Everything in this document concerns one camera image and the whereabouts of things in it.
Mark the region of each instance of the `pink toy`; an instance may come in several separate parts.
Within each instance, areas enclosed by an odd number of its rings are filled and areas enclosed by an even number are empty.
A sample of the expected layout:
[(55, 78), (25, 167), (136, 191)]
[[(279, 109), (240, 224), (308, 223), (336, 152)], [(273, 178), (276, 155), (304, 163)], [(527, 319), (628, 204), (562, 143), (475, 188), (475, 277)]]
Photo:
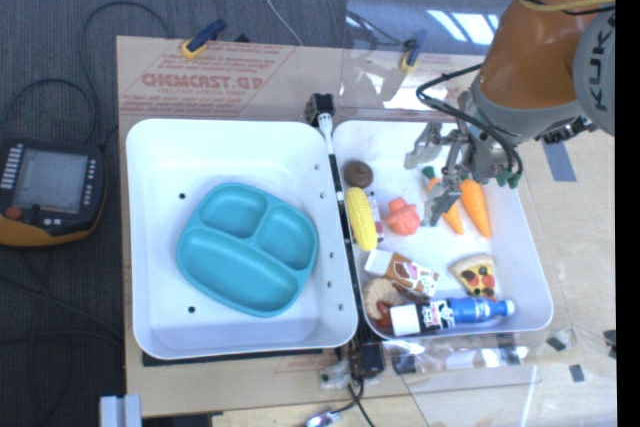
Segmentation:
[(403, 198), (396, 198), (389, 202), (387, 224), (397, 235), (413, 235), (420, 226), (420, 217), (415, 205), (407, 205)]

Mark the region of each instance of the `toy food item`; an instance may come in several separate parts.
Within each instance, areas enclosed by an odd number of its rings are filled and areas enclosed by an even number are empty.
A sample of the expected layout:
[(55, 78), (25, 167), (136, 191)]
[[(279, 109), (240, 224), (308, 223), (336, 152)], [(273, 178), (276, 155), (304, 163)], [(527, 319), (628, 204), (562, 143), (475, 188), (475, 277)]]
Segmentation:
[(369, 191), (367, 194), (369, 200), (369, 207), (371, 207), (371, 213), (373, 214), (373, 221), (376, 225), (376, 233), (378, 235), (378, 244), (384, 240), (384, 228), (382, 227), (382, 221), (380, 220), (380, 209), (378, 208), (378, 200), (373, 191)]
[(361, 160), (350, 160), (344, 166), (344, 180), (351, 187), (369, 187), (373, 182), (373, 170)]
[(395, 336), (430, 334), (457, 324), (486, 322), (497, 316), (508, 317), (515, 312), (509, 299), (489, 301), (484, 297), (441, 299), (424, 304), (406, 304), (390, 308), (389, 316)]
[(400, 293), (412, 301), (424, 301), (434, 296), (439, 275), (428, 267), (412, 262), (401, 254), (374, 249), (364, 270), (390, 280)]
[(372, 279), (362, 291), (364, 311), (373, 319), (376, 327), (391, 327), (389, 308), (403, 304), (400, 292), (386, 278)]
[(475, 180), (466, 178), (460, 184), (460, 191), (462, 192), (460, 199), (473, 224), (476, 225), (482, 235), (487, 238), (491, 237), (489, 213), (482, 186)]
[(477, 254), (452, 263), (449, 272), (472, 297), (486, 297), (495, 301), (496, 278), (493, 256)]
[(371, 251), (378, 245), (378, 232), (367, 195), (360, 187), (350, 187), (344, 201), (356, 243), (363, 251)]
[(413, 235), (420, 227), (420, 217), (415, 205), (407, 205), (403, 198), (396, 198), (389, 202), (387, 224), (391, 231), (398, 235)]
[[(427, 184), (427, 192), (433, 189), (433, 186), (440, 181), (440, 178), (436, 178), (433, 167), (427, 166), (422, 170), (422, 174), (429, 180)], [(453, 228), (458, 235), (464, 235), (464, 228), (462, 227), (462, 219), (460, 219), (460, 212), (458, 211), (457, 203), (451, 205), (448, 212), (442, 214), (442, 217)]]

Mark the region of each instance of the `blue divided plate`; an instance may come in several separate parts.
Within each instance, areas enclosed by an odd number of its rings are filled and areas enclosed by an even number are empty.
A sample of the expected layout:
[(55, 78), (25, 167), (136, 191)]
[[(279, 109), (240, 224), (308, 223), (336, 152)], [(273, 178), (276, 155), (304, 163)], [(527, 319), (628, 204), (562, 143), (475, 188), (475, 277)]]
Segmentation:
[(318, 232), (298, 209), (255, 187), (227, 183), (198, 204), (178, 241), (180, 272), (227, 306), (258, 317), (287, 310), (318, 253)]

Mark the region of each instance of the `pizza slice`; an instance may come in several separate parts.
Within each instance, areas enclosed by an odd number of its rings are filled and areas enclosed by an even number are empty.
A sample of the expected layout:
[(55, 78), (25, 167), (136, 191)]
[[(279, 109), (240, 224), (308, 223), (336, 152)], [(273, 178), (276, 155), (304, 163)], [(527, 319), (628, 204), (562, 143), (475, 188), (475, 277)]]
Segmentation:
[(449, 266), (449, 272), (472, 297), (496, 300), (496, 278), (493, 271), (493, 256), (477, 254), (457, 260)]

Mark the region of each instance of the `plastic bottle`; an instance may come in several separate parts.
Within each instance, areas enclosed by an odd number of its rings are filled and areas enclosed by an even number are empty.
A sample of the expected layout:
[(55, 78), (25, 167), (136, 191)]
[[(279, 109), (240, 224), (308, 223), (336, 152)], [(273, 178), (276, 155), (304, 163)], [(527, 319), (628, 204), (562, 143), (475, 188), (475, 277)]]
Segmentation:
[(484, 322), (500, 315), (513, 315), (513, 301), (491, 301), (484, 297), (449, 298), (390, 309), (394, 336), (428, 334), (456, 324)]

